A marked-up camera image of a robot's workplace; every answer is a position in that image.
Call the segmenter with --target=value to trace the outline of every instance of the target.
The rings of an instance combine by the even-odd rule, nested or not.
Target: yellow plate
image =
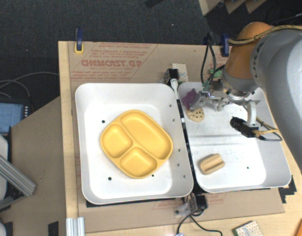
[[[149,115],[129,110],[118,116],[101,135],[101,147],[125,174],[147,177],[171,155],[170,136]]]

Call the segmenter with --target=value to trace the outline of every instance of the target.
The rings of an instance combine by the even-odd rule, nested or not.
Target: cookie
[[[195,122],[200,122],[204,119],[204,113],[202,108],[197,108],[193,111],[190,111],[189,109],[186,111],[186,115],[190,120],[193,120]]]

